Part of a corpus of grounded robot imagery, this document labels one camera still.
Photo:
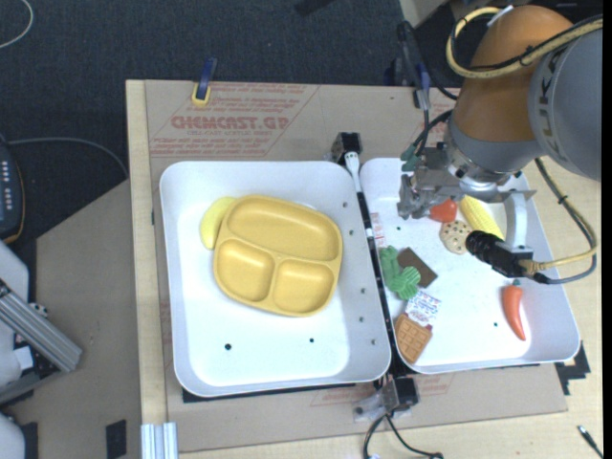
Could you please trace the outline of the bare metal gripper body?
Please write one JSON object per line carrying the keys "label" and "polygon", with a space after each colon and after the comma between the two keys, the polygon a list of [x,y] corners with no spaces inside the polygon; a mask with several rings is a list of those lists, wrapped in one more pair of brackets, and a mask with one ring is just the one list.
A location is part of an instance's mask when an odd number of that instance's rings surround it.
{"label": "bare metal gripper body", "polygon": [[477,164],[453,147],[427,147],[415,167],[411,193],[421,205],[438,205],[466,195],[492,202],[512,175]]}

